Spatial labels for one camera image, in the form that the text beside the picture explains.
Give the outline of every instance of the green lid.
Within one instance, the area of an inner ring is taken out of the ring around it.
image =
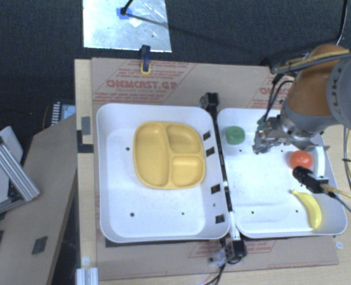
[[[230,126],[226,132],[227,141],[231,145],[238,145],[245,139],[245,131],[239,126]]]

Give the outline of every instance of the red ball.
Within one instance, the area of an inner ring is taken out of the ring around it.
[[[290,164],[293,169],[298,166],[310,168],[312,165],[312,157],[307,152],[298,150],[293,152],[290,156]]]

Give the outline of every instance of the silver metal sheet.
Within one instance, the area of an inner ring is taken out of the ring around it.
[[[83,0],[84,47],[171,52],[165,0],[134,0],[121,17],[128,1]]]

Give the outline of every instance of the yellow plate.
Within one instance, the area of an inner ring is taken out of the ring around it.
[[[198,132],[176,122],[146,122],[134,134],[133,158],[140,181],[157,189],[198,185],[205,175]]]

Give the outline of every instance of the yellow banana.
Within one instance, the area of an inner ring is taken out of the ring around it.
[[[294,189],[292,190],[292,194],[298,197],[298,199],[306,207],[310,226],[314,229],[318,228],[322,223],[322,210],[320,209],[317,200],[308,193],[298,192]]]

